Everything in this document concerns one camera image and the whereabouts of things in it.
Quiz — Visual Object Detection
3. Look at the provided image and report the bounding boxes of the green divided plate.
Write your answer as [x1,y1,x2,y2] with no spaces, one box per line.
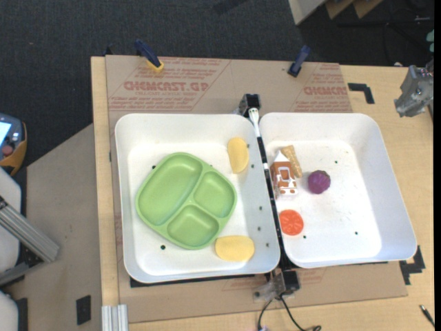
[134,152,238,251]

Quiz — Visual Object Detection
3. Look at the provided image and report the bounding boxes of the tan waffle cone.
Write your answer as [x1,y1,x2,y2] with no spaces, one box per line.
[280,144,303,179]

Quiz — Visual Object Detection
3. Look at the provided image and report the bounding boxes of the orange round slice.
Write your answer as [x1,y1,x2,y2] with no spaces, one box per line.
[278,209,305,237]

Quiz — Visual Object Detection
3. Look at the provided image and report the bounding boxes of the white and orange carton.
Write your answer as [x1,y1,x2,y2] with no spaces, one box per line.
[269,150,299,197]

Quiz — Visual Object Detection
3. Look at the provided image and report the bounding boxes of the brown cardboard board red print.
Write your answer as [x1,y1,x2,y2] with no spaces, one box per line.
[104,54,409,323]

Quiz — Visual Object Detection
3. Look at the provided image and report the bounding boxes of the thin black and white rod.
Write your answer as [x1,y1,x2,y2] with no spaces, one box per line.
[248,107,286,269]

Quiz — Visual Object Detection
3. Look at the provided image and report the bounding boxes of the purple grapes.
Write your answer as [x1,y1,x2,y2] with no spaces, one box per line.
[307,170,332,195]

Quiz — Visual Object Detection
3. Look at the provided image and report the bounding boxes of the white plastic tray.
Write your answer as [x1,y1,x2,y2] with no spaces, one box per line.
[258,111,418,270]
[114,112,282,284]

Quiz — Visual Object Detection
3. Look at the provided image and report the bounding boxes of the yellow potato chip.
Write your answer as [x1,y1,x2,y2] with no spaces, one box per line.
[214,234,256,263]
[227,137,250,174]

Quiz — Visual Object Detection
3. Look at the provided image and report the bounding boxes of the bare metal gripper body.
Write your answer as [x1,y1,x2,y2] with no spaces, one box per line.
[407,59,434,88]

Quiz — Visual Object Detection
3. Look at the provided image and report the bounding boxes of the black block with thin wires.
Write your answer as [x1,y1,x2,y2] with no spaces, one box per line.
[242,93,261,115]
[282,270,301,294]

